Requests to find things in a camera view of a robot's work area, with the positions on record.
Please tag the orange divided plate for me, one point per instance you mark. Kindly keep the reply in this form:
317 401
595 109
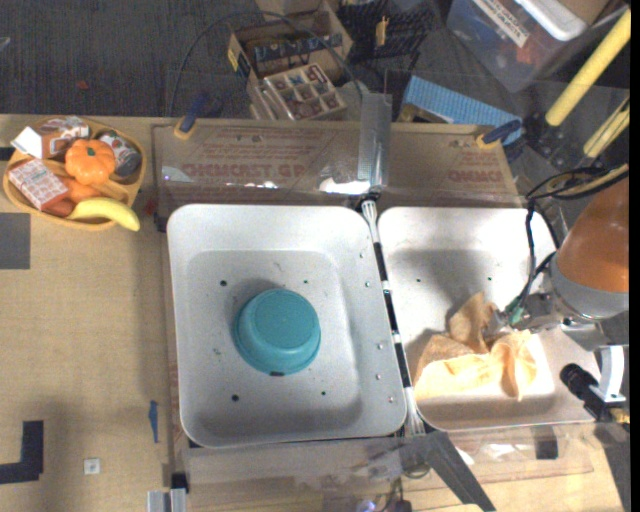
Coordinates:
15 192

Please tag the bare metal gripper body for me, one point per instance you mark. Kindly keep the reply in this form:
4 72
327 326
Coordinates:
542 312

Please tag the teal bowl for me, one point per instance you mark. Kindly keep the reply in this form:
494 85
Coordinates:
278 331

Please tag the orange carrot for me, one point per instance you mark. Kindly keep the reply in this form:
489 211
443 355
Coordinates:
80 192

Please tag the white and red carton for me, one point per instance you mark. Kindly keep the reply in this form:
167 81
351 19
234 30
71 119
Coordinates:
42 140

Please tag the black cylinder on white bracket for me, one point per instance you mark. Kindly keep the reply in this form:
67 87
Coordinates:
580 381

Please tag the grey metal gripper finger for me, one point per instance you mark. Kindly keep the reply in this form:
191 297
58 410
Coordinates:
501 321

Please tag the yellow banana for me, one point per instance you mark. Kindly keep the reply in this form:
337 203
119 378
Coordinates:
107 210

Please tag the red and white can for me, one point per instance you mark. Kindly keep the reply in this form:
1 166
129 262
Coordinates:
122 152

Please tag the orange toy pumpkin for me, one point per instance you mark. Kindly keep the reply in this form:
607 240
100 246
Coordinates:
90 161

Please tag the pink and white packet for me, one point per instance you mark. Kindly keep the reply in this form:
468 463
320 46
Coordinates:
37 184

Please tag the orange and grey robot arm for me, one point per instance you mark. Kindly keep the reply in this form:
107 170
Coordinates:
595 240

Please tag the white plastic tray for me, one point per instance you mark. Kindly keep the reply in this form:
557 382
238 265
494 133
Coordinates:
210 325
440 250

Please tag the tan cloth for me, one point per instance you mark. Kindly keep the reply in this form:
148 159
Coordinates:
472 370

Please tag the brown cardboard board, red print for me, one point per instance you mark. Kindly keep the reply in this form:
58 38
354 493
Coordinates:
280 160

